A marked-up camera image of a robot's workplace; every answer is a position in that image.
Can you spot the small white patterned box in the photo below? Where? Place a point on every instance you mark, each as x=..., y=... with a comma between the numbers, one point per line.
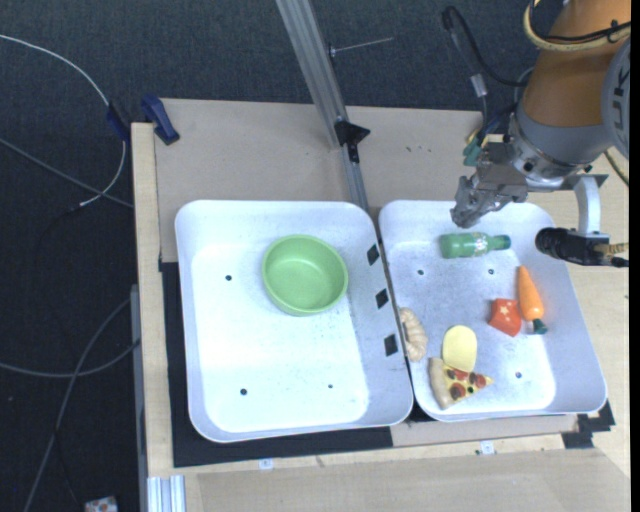
x=101, y=505

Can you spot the yellow oval slice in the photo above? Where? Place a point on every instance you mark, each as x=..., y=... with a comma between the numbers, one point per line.
x=460, y=347

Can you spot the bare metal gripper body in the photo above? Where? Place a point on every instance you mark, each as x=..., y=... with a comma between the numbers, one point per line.
x=500, y=172

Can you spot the white plastic tray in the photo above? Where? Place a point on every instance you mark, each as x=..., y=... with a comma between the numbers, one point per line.
x=480, y=295
x=280, y=360

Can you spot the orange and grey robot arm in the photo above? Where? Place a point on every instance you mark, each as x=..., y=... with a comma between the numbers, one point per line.
x=565, y=85

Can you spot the brown cardboard board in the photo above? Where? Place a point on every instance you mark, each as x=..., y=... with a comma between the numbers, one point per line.
x=260, y=155

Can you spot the beige bread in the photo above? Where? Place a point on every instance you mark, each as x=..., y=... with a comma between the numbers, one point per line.
x=414, y=335

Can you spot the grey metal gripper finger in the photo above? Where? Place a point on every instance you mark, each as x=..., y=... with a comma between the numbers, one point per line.
x=462, y=200
x=482, y=210

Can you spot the pizza slice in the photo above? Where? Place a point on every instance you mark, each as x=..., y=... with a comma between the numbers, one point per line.
x=450, y=387

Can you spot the green bottle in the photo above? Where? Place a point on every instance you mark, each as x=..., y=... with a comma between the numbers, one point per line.
x=465, y=245

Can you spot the green bowl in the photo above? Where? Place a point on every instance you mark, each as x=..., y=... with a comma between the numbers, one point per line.
x=305, y=275

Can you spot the orange carrot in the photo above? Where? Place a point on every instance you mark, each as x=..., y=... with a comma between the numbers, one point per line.
x=529, y=295

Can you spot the black cylinder on white bracket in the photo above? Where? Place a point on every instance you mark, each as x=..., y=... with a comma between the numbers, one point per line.
x=565, y=243

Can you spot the thin black rod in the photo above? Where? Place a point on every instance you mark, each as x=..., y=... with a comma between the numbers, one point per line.
x=391, y=300

